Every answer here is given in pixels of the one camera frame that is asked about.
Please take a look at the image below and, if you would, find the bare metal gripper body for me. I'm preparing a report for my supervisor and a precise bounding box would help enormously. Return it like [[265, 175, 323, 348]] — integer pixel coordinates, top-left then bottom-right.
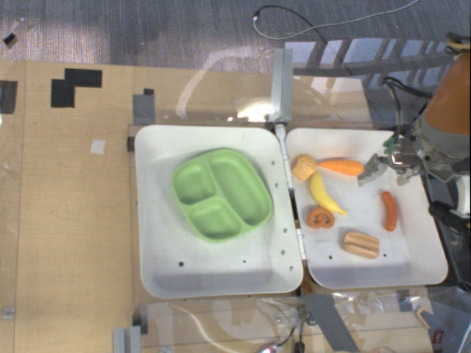
[[386, 125, 467, 184]]

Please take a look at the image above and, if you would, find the orange toy carrot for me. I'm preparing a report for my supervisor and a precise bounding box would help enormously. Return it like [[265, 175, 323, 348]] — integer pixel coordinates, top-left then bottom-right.
[[317, 158, 366, 177]]

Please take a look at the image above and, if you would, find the orange toy sausage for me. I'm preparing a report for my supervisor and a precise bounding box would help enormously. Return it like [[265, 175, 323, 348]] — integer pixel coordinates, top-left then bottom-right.
[[380, 190, 399, 232]]

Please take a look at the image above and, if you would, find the yellow banana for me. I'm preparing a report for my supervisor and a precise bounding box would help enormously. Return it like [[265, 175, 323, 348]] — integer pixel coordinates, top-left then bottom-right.
[[309, 171, 349, 218]]

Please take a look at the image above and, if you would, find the tan toy muffin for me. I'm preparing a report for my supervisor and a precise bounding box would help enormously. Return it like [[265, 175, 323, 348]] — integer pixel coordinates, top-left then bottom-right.
[[291, 154, 319, 182]]

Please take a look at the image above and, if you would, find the tan toy hot dog bun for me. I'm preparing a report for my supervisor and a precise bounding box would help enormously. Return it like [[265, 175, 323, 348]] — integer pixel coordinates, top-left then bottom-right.
[[342, 231, 380, 260]]

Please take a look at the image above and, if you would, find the orange toy pretzel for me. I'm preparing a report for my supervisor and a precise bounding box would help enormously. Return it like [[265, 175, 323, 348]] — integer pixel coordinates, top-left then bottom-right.
[[306, 206, 336, 230]]

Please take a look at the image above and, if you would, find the thin black and white rod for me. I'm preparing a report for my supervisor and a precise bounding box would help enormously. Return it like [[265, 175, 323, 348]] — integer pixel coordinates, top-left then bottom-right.
[[275, 124, 307, 261]]

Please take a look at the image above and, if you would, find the white plastic tray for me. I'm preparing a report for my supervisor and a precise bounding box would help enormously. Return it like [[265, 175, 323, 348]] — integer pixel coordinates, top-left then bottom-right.
[[133, 124, 305, 301], [284, 126, 450, 291]]

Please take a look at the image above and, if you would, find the green divided plate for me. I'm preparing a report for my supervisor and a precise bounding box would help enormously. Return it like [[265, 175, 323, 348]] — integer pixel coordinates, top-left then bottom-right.
[[170, 147, 275, 243]]

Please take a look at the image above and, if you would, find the black cylinder on white bracket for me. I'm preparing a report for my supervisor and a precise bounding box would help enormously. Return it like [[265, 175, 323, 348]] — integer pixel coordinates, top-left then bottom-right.
[[428, 174, 471, 235]]

